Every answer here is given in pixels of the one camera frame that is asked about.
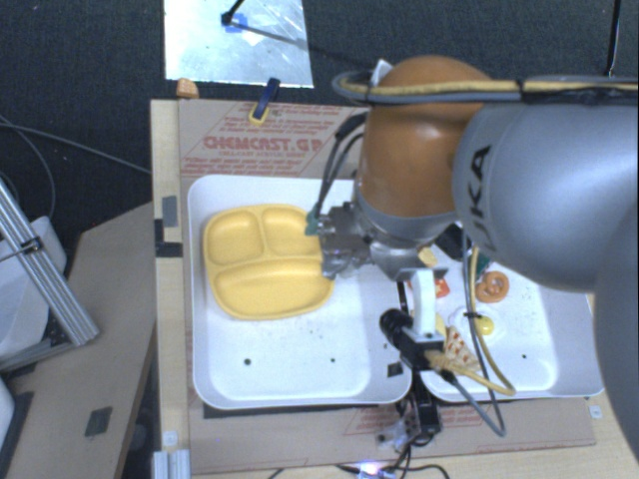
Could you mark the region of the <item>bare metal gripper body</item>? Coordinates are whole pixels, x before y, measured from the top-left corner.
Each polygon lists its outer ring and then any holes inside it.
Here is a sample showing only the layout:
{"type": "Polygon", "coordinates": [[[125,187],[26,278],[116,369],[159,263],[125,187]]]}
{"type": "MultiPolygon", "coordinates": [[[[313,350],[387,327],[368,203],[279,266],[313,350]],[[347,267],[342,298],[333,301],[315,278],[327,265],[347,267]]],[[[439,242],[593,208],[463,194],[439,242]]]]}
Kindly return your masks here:
{"type": "Polygon", "coordinates": [[[319,221],[321,252],[350,253],[339,275],[372,264],[390,279],[409,279],[423,267],[418,250],[434,239],[434,217],[390,216],[363,202],[333,207],[319,221]]]}

